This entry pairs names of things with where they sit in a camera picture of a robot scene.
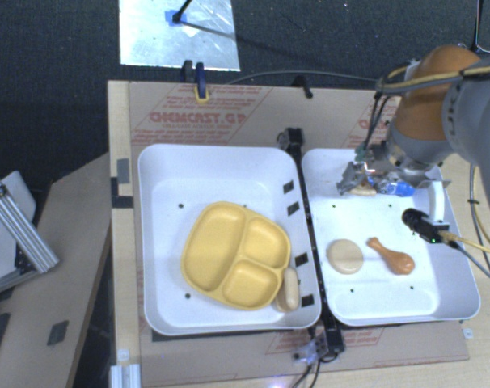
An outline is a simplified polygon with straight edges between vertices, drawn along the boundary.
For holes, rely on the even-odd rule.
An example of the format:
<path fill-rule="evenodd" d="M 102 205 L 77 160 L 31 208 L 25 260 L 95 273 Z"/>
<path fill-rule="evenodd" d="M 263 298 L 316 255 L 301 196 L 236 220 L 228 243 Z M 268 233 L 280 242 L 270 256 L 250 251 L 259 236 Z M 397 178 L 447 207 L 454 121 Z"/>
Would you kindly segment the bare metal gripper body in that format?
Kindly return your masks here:
<path fill-rule="evenodd" d="M 410 185 L 429 185 L 426 173 L 431 164 L 418 162 L 393 143 L 371 145 L 365 156 L 370 176 L 377 184 L 405 182 Z"/>

